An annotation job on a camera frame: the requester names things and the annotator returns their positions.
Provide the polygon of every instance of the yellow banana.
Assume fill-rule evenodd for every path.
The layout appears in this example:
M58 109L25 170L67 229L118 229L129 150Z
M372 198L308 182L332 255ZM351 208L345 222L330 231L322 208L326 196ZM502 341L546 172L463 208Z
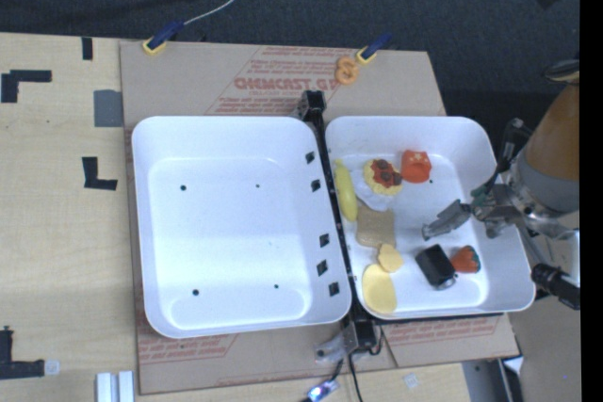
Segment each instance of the yellow banana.
M351 183L350 172L340 159L335 159L334 177L341 213L349 221L355 221L358 218L358 201Z

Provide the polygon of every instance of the wooden table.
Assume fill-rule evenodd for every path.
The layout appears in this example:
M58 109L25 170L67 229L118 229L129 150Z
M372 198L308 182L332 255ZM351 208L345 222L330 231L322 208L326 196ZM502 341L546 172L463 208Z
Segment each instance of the wooden table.
M51 70L51 83L21 82L0 104L0 325L14 330L15 361L57 360L60 373L0 380L0 399L93 400L101 372L136 371L133 277L123 129L94 126L93 92L121 90L118 41L0 34L0 72ZM98 157L113 190L86 189L82 157ZM405 383L412 375L418 385ZM353 401L350 376L329 400ZM148 401L302 400L320 380L292 380ZM366 402L468 402L458 363L361 374Z

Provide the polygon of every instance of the cardboard sheet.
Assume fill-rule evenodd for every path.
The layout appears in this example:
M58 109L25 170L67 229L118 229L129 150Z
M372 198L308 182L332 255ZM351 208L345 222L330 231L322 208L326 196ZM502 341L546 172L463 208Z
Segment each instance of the cardboard sheet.
M429 57L380 51L349 86L334 81L334 65L349 49L169 43L157 56L139 41L120 45L126 170L137 300L139 389L165 393L268 380L328 376L314 345L338 324L171 340L148 324L142 306L138 222L131 156L136 124L151 116L286 116L307 89L325 93L326 122L344 115L445 115ZM358 361L359 371L516 355L507 315L468 321L387 326L387 347Z

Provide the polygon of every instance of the black object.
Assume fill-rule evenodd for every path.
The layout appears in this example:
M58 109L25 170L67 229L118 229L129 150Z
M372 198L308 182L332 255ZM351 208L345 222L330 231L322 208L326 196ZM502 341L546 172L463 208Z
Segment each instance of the black object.
M427 281L438 290L448 288L454 283L456 270L440 245L424 249L415 259Z
M92 38L82 38L82 59L92 60L94 58L94 50L92 47Z
M12 359L12 330L0 331L0 379L44 376L44 361L14 362Z
M532 130L519 118L513 118L507 122L505 130L502 133L502 142L498 151L497 167L494 174L488 181L483 184L484 194L490 193L498 175L507 171L511 167L511 163L517 156L517 153L524 147L530 138Z
M370 350L377 346L375 327L370 320L356 322L356 337L358 337L358 347L360 349Z
M579 310L580 289L565 279L567 273L553 266L540 263L531 271L531 279L549 295L554 295L563 305Z
M110 189L112 191L115 191L117 189L117 180L98 179L97 157L83 157L82 164L84 165L84 176L86 177L84 187L94 189Z
M52 71L10 71L2 74L2 91L0 92L0 103L16 103L19 94L20 82L51 82Z

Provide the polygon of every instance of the black cable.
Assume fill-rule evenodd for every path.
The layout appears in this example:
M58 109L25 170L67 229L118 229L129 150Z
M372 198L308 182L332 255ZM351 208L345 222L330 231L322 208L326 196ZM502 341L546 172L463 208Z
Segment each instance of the black cable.
M351 376L354 380L354 387L356 388L356 395L358 395L358 400L363 402L362 396L360 395L360 387L358 387L358 378L356 377L356 369L354 369L354 361L351 359L353 356L353 352L348 355L348 365L350 366Z
M379 343L377 344L377 349L373 352L369 350L368 353L373 357L379 355L381 353L381 349L383 348L383 343L385 341L385 333L383 332L383 327L379 327L380 335L379 335Z
M500 149L498 151L497 167L495 168L494 174L490 177L490 179L483 184L484 194L487 195L490 193L490 191L492 191L492 188L497 182L498 175L509 169L517 152L523 147L523 143L518 145L515 138L521 137L524 139L525 143L525 140L530 138L531 133L531 129L518 118L507 122L502 134Z
M167 40L173 40L175 38L175 36L183 28L185 28L187 25L192 24L194 22L197 22L197 21L199 21L201 19L204 19L205 17L208 17L210 15L213 15L216 12L219 12L220 10L222 10L223 8L227 8L228 6L230 6L235 1L236 0L228 0L227 2L225 2L224 4L222 4L221 6L216 7L214 9L212 9L212 10L209 10L208 12L203 13L201 15L197 15L196 17L192 17L192 18L188 19L187 21L180 21L180 20L178 20L178 21L171 21L171 22L167 23L166 25L164 25L149 40L145 41L142 44L142 47L147 52L147 54L152 55Z
M339 375L339 373L341 372L341 367L343 367L343 359L341 359L338 363L337 363L337 367L335 368L335 371L333 373L333 375L331 376L331 378L329 378L330 382L333 382L337 376Z

